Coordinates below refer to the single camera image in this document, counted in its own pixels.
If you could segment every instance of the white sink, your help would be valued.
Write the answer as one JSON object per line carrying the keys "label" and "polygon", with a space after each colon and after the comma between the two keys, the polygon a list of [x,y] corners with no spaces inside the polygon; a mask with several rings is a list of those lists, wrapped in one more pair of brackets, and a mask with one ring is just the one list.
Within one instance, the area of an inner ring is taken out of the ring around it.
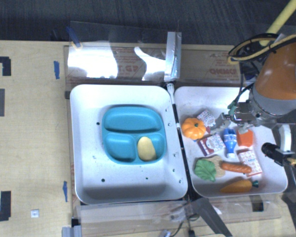
{"label": "white sink", "polygon": [[[176,200],[187,192],[187,180],[170,95],[158,86],[79,85],[70,94],[75,191],[86,204]],[[102,142],[101,122],[107,110],[142,106],[162,118],[166,152],[150,164],[111,160]]]}
{"label": "white sink", "polygon": [[[221,113],[228,113],[227,106],[238,95],[239,88],[234,87],[180,87],[175,92],[175,102],[177,105],[179,122],[182,123],[188,117],[196,117],[204,110],[208,110],[212,115],[218,117]],[[248,92],[246,91],[241,95],[239,102],[244,102],[248,99]],[[236,124],[231,123],[229,128],[237,130]],[[254,142],[250,149],[253,149],[256,157],[263,170],[262,174],[257,174],[248,179],[251,181],[258,181],[259,187],[252,188],[246,193],[221,193],[220,189],[226,184],[246,179],[242,173],[235,173],[226,171],[225,176],[217,178],[213,183],[208,180],[199,178],[194,173],[195,163],[197,159],[204,158],[204,154],[194,141],[189,138],[182,137],[183,145],[191,181],[194,190],[201,196],[206,198],[222,198],[222,197],[236,197],[236,196],[249,196],[261,194],[276,194],[282,193],[288,185],[285,169],[280,165],[274,163],[269,157],[265,157],[261,151],[264,143],[269,142],[275,144],[275,139],[272,130],[265,126],[258,126],[250,128],[254,133]],[[234,151],[244,149],[246,147],[235,147]],[[238,157],[231,159],[226,157],[226,149],[222,149],[215,153],[222,157],[224,161],[239,163]]]}

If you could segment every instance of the yellow cable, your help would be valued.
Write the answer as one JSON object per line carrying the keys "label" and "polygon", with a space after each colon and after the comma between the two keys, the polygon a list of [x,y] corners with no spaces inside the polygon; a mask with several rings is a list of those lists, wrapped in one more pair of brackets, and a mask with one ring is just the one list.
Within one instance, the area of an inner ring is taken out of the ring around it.
{"label": "yellow cable", "polygon": [[233,60],[231,60],[231,56],[228,56],[228,58],[227,58],[227,62],[229,63],[229,64],[231,64],[231,65],[237,65],[239,62],[238,61],[233,61]]}
{"label": "yellow cable", "polygon": [[286,160],[288,160],[291,163],[291,165],[296,164],[296,159],[295,158],[287,158]]}
{"label": "yellow cable", "polygon": [[[276,34],[281,29],[281,27],[285,24],[285,22],[289,19],[289,17],[296,10],[296,0],[290,0],[289,3],[285,6],[282,12],[277,16],[273,24],[266,31],[267,33]],[[266,46],[269,41],[261,41],[260,44],[262,46]]]}
{"label": "yellow cable", "polygon": [[256,52],[256,53],[253,53],[251,55],[248,55],[248,56],[244,56],[244,57],[234,57],[234,55],[236,54],[236,52],[241,49],[242,47],[244,47],[245,45],[249,44],[249,43],[252,43],[252,42],[256,42],[256,41],[261,41],[261,40],[265,40],[265,39],[268,39],[269,41],[270,40],[275,40],[274,38],[257,38],[257,39],[251,39],[251,40],[248,40],[248,41],[245,41],[243,42],[241,45],[237,46],[233,51],[232,53],[229,54],[229,56],[231,56],[232,60],[231,61],[247,61],[247,60],[250,60],[250,59],[253,59],[255,57],[258,57],[259,55],[263,54],[263,53],[266,53],[268,52],[270,49],[272,48],[275,48],[279,45],[281,45],[282,43],[288,41],[288,40],[291,40],[291,39],[294,39],[296,38],[296,34],[293,34],[293,35],[289,35],[287,36],[286,38],[283,38],[281,39],[280,41],[277,41],[263,49],[261,49],[260,51]]}

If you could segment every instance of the orange pumpkin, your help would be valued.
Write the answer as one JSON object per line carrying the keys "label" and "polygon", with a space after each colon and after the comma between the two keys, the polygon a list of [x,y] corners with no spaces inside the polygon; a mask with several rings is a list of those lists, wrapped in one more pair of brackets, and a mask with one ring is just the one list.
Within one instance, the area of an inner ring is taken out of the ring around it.
{"label": "orange pumpkin", "polygon": [[182,124],[181,130],[185,137],[197,140],[203,138],[206,127],[204,122],[197,118],[187,118]]}

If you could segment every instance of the wooden table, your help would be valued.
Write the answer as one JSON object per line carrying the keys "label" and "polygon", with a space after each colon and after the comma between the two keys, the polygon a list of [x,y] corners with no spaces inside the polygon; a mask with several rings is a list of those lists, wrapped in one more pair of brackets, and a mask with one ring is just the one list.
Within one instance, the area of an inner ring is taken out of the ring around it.
{"label": "wooden table", "polygon": [[[5,113],[0,117],[0,192],[11,191],[11,217],[0,222],[0,237],[58,237],[62,227],[71,224],[65,45],[68,43],[0,41],[0,56],[8,56],[12,62],[11,76],[2,76],[0,64],[0,89],[5,89]],[[60,64],[59,79],[54,74],[54,61]],[[278,207],[280,218],[230,223],[227,227],[234,236],[296,236],[286,204],[279,199]],[[35,209],[39,217],[31,217]],[[197,236],[213,234],[208,226],[194,230]],[[186,229],[177,236],[187,236]]]}

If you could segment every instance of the blue bottle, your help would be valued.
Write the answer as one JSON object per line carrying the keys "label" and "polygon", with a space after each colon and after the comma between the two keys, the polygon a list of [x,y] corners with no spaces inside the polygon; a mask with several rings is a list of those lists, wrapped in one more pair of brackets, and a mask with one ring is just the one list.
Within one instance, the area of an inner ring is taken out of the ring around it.
{"label": "blue bottle", "polygon": [[223,142],[227,148],[227,158],[236,158],[234,148],[237,145],[237,135],[233,129],[226,128],[223,132]]}

